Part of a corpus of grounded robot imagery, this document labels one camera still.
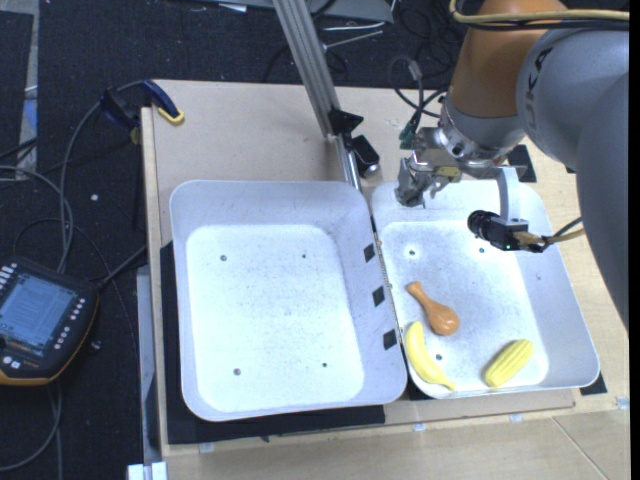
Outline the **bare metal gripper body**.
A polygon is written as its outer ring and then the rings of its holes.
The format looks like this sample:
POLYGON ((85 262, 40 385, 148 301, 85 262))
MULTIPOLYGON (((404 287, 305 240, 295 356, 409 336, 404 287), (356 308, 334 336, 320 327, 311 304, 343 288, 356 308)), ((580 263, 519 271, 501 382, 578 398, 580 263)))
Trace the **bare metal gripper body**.
POLYGON ((445 186, 464 176, 480 178, 483 163, 465 156, 463 141, 451 142, 438 127, 423 127, 410 146, 407 168, 416 186, 445 186))

